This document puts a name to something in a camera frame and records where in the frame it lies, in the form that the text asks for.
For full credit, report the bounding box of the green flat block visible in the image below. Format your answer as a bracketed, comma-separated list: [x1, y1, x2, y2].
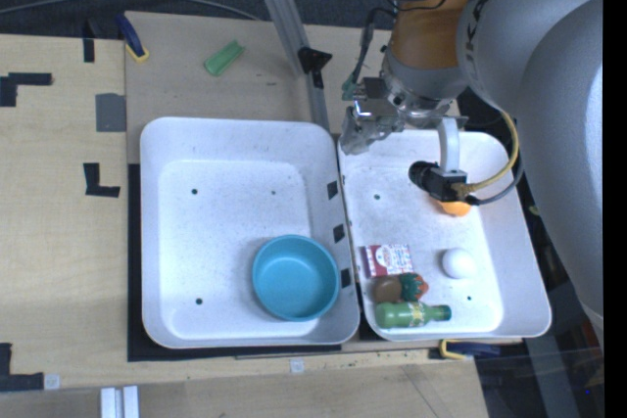
[203, 39, 247, 77]

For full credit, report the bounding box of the orange and green strawberry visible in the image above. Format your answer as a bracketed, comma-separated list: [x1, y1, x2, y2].
[398, 272, 430, 302]

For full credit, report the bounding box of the red and white carton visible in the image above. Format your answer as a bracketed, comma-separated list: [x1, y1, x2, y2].
[362, 243, 414, 280]

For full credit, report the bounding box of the orange ball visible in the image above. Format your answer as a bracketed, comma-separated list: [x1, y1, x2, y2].
[438, 200, 473, 218]

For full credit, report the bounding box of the white egg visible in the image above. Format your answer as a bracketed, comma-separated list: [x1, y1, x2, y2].
[441, 247, 477, 281]

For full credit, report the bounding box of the black cylinder on white bracket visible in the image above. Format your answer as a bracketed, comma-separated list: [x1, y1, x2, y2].
[408, 116, 474, 204]

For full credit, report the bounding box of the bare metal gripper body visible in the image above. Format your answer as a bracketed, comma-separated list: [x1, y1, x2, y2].
[351, 76, 456, 134]

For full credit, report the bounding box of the blue bowl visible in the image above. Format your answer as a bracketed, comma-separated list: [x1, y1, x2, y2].
[251, 234, 341, 323]

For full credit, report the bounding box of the brown kiwi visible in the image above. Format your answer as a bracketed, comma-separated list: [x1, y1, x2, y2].
[373, 275, 405, 305]

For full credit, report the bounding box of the green bottle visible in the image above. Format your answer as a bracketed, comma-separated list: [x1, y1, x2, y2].
[374, 301, 453, 330]

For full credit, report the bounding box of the pale wood board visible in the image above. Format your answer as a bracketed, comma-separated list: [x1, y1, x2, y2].
[124, 10, 521, 358]

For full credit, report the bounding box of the white plastic tray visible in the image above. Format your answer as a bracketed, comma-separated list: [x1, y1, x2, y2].
[336, 128, 554, 344]
[139, 116, 362, 350]

